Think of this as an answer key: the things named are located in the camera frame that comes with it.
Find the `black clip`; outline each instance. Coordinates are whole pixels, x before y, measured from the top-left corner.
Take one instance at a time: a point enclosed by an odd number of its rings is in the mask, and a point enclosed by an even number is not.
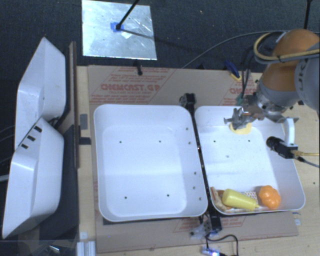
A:
[[[138,69],[138,75],[139,76],[142,76],[142,71],[141,71],[141,64],[140,62],[136,59],[134,62],[133,62],[133,67],[136,67]]]

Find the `black hole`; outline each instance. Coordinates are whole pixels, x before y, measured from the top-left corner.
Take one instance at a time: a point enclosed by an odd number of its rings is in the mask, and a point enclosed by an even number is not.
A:
[[[30,141],[35,141],[36,140],[36,138],[34,138],[34,137],[32,137],[32,136],[30,136],[30,135],[28,135],[28,137],[27,137]]]
[[[42,132],[42,129],[38,126],[35,126],[33,129],[35,129],[37,132],[41,133]]]

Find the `white tray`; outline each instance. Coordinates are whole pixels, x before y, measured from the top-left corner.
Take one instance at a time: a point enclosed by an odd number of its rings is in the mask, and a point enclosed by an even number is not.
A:
[[[190,114],[180,106],[94,112],[99,209],[112,222],[195,217],[208,206]]]
[[[258,192],[261,186],[271,185],[278,190],[282,201],[277,210],[260,207],[246,214],[302,208],[305,195],[293,160],[282,158],[266,145],[270,136],[284,139],[282,125],[265,118],[253,122],[249,134],[235,134],[224,124],[224,118],[230,118],[233,109],[233,106],[201,106],[195,112],[209,186],[217,190]]]

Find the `metal sheet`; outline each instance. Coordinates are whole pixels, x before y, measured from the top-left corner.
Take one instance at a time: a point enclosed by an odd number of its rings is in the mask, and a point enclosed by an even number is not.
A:
[[[84,56],[157,60],[150,7],[136,5],[121,31],[112,29],[130,4],[82,0]]]

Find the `yellow sponge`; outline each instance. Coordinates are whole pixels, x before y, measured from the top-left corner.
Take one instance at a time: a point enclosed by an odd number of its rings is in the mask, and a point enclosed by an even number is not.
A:
[[[230,74],[230,77],[232,77],[234,80],[236,80],[237,82],[240,82],[242,79],[242,76],[240,75],[239,77],[236,77],[234,74]]]
[[[232,127],[232,123],[230,123],[229,127],[230,127],[230,130],[231,130],[232,132],[234,132],[235,134],[249,134],[249,133],[251,132],[252,123],[248,122],[248,123],[246,124],[245,128],[242,128],[242,129],[236,129],[236,130],[235,130],[235,129]]]

